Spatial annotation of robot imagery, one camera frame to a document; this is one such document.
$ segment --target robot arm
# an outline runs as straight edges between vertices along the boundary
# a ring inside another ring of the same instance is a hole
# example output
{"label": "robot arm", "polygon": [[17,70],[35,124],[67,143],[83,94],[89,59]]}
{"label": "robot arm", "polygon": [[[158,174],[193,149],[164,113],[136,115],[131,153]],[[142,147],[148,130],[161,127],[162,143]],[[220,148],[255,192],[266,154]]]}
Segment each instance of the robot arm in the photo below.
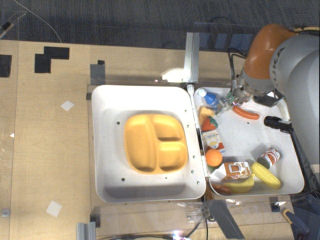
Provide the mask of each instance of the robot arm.
{"label": "robot arm", "polygon": [[[276,24],[252,42],[233,104],[276,89],[285,96],[290,120],[311,165],[319,167],[319,36],[297,35]],[[313,171],[319,180],[319,172]]]}

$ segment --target gray robot arm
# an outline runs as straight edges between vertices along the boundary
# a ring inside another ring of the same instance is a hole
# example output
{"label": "gray robot arm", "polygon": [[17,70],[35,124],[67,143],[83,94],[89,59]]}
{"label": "gray robot arm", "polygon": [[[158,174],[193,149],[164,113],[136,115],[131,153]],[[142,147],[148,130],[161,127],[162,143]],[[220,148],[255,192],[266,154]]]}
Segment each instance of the gray robot arm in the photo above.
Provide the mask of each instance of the gray robot arm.
{"label": "gray robot arm", "polygon": [[293,129],[319,183],[319,37],[284,41],[272,55],[269,73],[286,97]]}

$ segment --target toy can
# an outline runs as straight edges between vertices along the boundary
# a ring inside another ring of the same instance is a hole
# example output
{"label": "toy can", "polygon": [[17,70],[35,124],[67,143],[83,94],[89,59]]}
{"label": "toy can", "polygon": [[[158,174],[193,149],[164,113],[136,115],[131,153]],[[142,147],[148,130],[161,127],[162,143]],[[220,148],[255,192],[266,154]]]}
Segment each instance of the toy can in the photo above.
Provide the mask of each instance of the toy can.
{"label": "toy can", "polygon": [[264,167],[269,169],[273,166],[279,159],[280,153],[273,147],[268,148],[258,159],[258,163],[262,164]]}

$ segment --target black carpet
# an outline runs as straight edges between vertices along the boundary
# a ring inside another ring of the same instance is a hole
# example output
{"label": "black carpet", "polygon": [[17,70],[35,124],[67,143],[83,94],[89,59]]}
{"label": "black carpet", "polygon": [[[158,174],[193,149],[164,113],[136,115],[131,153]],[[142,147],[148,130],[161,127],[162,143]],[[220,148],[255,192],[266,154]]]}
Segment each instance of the black carpet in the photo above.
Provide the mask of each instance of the black carpet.
{"label": "black carpet", "polygon": [[[17,0],[64,43],[184,49],[200,32],[202,50],[242,50],[264,25],[319,26],[320,0]],[[0,24],[24,8],[0,0]],[[31,13],[3,39],[59,42]]]}

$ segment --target yellow plastic plate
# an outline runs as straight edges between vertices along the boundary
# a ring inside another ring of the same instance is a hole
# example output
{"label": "yellow plastic plate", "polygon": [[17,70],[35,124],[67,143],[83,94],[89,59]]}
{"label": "yellow plastic plate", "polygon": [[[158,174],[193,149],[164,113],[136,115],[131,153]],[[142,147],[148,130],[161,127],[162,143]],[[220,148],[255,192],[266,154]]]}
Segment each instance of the yellow plastic plate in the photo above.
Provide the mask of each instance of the yellow plastic plate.
{"label": "yellow plastic plate", "polygon": [[138,114],[124,126],[124,148],[129,165],[142,174],[166,174],[188,162],[182,125],[165,114]]}

